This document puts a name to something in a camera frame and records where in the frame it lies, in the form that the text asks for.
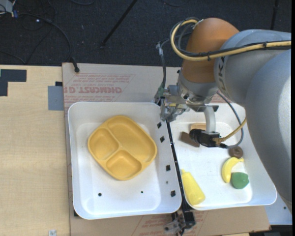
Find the white plastic tray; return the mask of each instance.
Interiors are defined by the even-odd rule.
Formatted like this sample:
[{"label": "white plastic tray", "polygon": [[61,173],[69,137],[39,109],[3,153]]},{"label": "white plastic tray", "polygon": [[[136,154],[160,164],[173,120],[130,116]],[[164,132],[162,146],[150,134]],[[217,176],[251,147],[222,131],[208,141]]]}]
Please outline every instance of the white plastic tray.
[{"label": "white plastic tray", "polygon": [[[219,132],[221,137],[225,137],[234,131],[239,123],[227,103],[213,105],[219,105],[217,112],[215,112],[216,132]],[[238,104],[232,105],[240,120],[243,121],[245,110]],[[202,203],[192,207],[196,210],[211,210],[274,203],[277,197],[275,186],[258,157],[247,125],[244,126],[244,139],[240,144],[244,152],[244,162],[236,164],[232,170],[248,174],[250,182],[243,189],[235,189],[231,183],[225,183],[222,180],[222,165],[230,157],[227,149],[193,147],[180,141],[182,131],[189,133],[191,124],[205,122],[204,113],[190,110],[170,123],[179,168],[193,175],[206,196]],[[240,131],[224,143],[234,145],[239,140]]]},{"label": "white plastic tray", "polygon": [[[160,108],[153,103],[77,102],[71,105],[68,123],[73,206],[80,217],[101,219],[172,213],[179,209],[181,193],[175,162],[166,123],[160,120],[159,114]],[[158,149],[154,161],[130,180],[111,177],[88,150],[90,134],[115,115],[132,118],[154,139]]]}]

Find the yellow bottle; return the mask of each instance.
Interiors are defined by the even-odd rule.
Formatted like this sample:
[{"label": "yellow bottle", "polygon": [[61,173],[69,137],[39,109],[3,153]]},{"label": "yellow bottle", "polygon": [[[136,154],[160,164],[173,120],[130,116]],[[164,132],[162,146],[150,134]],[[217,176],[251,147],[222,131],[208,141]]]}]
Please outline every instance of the yellow bottle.
[{"label": "yellow bottle", "polygon": [[181,173],[182,185],[187,201],[192,206],[198,205],[206,199],[206,196],[190,172],[185,172],[185,170],[182,169]]}]

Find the robotic arm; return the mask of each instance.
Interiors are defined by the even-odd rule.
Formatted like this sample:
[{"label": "robotic arm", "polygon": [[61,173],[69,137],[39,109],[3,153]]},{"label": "robotic arm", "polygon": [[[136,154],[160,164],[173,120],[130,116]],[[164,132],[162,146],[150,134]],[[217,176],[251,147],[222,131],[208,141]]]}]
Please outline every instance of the robotic arm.
[{"label": "robotic arm", "polygon": [[[186,50],[175,41],[184,25],[193,27]],[[205,141],[199,143],[218,147],[212,114],[218,106],[206,104],[220,90],[241,105],[255,149],[292,212],[291,33],[239,32],[221,19],[191,18],[173,28],[171,45],[183,63],[177,84],[160,87],[156,94],[161,118],[170,122],[190,109],[204,112],[207,128],[201,136]],[[190,137],[195,139],[195,134],[190,132]]]}]

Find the black pole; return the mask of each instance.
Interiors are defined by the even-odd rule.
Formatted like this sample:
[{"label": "black pole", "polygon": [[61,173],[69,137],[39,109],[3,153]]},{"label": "black pole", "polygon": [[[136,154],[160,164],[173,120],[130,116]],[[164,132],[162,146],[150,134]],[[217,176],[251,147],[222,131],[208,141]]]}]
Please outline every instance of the black pole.
[{"label": "black pole", "polygon": [[135,3],[138,0],[133,0],[132,3],[129,5],[129,7],[127,8],[127,10],[124,12],[124,14],[122,15],[122,17],[118,20],[118,22],[115,24],[115,26],[112,28],[112,30],[110,31],[110,33],[107,35],[107,37],[103,40],[101,48],[104,48],[107,40],[111,37],[111,35],[113,35],[113,33],[115,32],[115,30],[118,28],[118,26],[122,23],[122,21],[124,20],[124,18],[127,16],[127,14],[129,13],[129,11],[132,9],[132,7],[135,5]]},{"label": "black pole", "polygon": [[272,23],[271,23],[271,30],[274,29],[274,22],[275,22],[275,17],[276,17],[276,12],[279,9],[279,0],[275,0],[275,4],[273,7],[273,16],[272,16]]}]

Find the yellow divided plate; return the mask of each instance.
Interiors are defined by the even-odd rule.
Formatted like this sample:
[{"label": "yellow divided plate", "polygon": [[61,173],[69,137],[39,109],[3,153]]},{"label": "yellow divided plate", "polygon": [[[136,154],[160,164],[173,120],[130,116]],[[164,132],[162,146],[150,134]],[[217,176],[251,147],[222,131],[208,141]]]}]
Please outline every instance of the yellow divided plate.
[{"label": "yellow divided plate", "polygon": [[114,116],[102,123],[88,139],[88,150],[111,176],[129,180],[156,157],[151,136],[127,116]]}]

